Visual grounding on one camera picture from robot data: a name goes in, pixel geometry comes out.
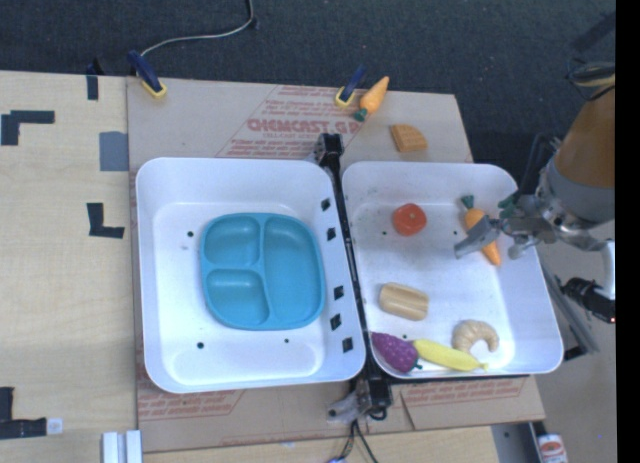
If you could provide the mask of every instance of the cardboard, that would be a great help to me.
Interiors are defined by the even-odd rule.
[[[361,160],[472,162],[452,95],[389,91],[364,123],[333,103],[335,89],[163,79],[152,98],[127,79],[131,240],[136,313],[138,427],[144,452],[343,437],[327,420],[329,405],[349,383],[175,395],[146,375],[140,329],[135,176],[155,157],[305,159],[323,132],[343,135],[342,168]],[[408,123],[428,148],[400,153],[390,127]],[[530,376],[464,379],[393,386],[394,403],[369,434],[539,420],[544,410]]]

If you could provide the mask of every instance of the blue plate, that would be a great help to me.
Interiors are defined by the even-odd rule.
[[[324,308],[316,238],[291,216],[241,213],[214,219],[200,239],[200,270],[207,307],[232,328],[301,328]]]

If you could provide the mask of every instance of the dark background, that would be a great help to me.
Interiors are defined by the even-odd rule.
[[[164,77],[451,93],[477,162],[519,180],[538,133],[562,137],[583,104],[573,60],[615,61],[616,0],[253,0],[257,25],[168,45],[147,58]],[[99,58],[168,38],[225,32],[245,0],[0,0],[0,69],[84,74]]]

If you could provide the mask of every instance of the red tomato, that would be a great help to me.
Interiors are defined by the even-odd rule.
[[[406,203],[393,211],[393,226],[402,235],[414,235],[427,225],[427,215],[415,203]]]

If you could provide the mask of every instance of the wooden table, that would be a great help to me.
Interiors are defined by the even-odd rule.
[[[100,461],[106,431],[136,429],[129,173],[101,171],[99,134],[127,133],[124,78],[0,72],[0,113],[52,110],[0,146],[0,386],[14,418],[59,417],[64,432],[0,441],[0,460]],[[89,236],[88,203],[124,237]],[[495,463],[490,427],[368,437],[380,461]],[[328,461],[327,439],[145,455],[147,462]],[[357,444],[350,462],[368,461]]]

